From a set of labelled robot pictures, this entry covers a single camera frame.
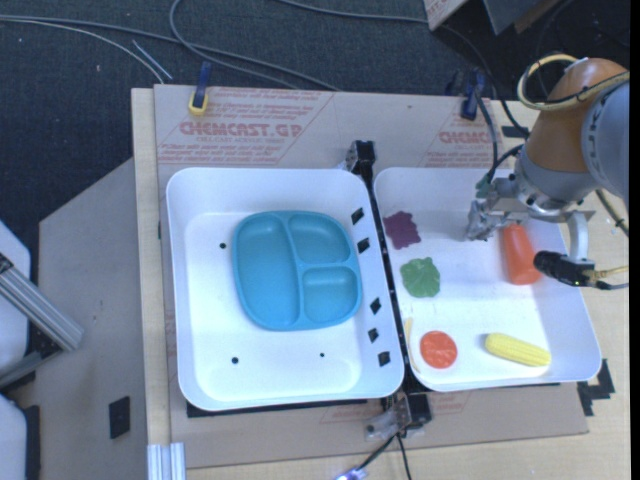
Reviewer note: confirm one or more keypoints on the yellow corn cob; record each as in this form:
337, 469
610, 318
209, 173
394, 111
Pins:
517, 349

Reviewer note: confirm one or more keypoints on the white plastic tray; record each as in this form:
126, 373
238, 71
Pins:
480, 308
280, 368

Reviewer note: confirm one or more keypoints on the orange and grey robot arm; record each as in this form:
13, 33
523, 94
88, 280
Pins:
560, 128

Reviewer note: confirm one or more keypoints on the green broccoli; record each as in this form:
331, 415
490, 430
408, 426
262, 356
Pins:
421, 278

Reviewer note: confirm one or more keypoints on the orange carrot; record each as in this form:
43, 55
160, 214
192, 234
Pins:
520, 258

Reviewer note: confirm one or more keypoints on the blue divided plate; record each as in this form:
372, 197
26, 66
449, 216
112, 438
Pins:
295, 268

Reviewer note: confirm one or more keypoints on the orange round slice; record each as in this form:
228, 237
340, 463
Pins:
438, 349

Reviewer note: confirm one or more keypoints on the black cylinder on white bracket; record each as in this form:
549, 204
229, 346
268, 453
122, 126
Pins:
562, 268

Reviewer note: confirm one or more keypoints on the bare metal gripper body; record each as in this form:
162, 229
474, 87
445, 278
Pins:
510, 200

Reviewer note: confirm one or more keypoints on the purple grapes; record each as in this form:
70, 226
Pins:
401, 229

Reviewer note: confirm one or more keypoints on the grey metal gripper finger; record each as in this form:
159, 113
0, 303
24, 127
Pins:
492, 225
474, 223

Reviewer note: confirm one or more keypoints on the brown cardboard board red print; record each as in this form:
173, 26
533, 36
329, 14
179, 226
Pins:
310, 118

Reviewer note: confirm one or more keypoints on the thin black rod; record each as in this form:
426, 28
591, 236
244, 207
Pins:
391, 278

